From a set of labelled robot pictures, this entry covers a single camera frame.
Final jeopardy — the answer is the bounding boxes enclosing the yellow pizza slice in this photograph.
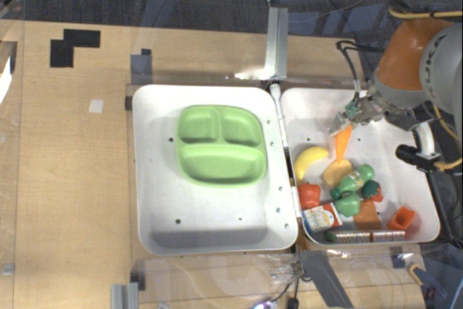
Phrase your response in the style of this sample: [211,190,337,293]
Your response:
[322,158,354,189]

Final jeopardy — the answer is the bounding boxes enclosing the orange carrot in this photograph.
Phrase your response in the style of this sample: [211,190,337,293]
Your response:
[334,124,354,164]

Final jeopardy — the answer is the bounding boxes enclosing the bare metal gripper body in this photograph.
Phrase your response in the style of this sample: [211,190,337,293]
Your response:
[343,93,385,124]

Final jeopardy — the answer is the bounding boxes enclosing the white and red carton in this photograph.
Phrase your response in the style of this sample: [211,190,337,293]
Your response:
[301,202,344,234]

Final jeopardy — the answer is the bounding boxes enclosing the green plastic bottle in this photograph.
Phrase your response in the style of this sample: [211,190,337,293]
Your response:
[328,164,375,201]

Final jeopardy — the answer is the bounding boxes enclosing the white plastic tray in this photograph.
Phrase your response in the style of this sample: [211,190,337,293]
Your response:
[280,87,441,247]
[132,84,300,257]

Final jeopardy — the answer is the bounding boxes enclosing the red and white patterned packet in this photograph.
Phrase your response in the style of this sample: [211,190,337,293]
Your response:
[336,230,372,244]
[371,230,407,242]

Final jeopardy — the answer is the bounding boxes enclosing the green bell pepper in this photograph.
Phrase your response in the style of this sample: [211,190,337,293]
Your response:
[334,191,362,219]

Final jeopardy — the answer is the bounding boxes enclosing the brown bread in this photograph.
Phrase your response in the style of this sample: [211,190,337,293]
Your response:
[353,199,382,231]

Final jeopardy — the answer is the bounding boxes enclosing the red strawberry with green top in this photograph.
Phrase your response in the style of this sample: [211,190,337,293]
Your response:
[361,179,384,203]

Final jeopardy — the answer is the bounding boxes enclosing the yellow banana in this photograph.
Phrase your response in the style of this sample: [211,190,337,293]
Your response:
[293,145,330,187]

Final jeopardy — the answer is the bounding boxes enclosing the green divided plate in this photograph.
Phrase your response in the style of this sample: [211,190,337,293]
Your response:
[175,104,268,187]

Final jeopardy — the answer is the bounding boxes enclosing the orange cup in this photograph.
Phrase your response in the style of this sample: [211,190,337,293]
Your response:
[387,206,416,231]

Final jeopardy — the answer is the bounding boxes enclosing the black cylinder on white bracket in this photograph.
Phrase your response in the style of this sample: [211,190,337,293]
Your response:
[395,121,442,174]

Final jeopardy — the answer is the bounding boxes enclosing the red bell pepper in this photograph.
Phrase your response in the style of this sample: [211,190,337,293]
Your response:
[297,182,323,211]

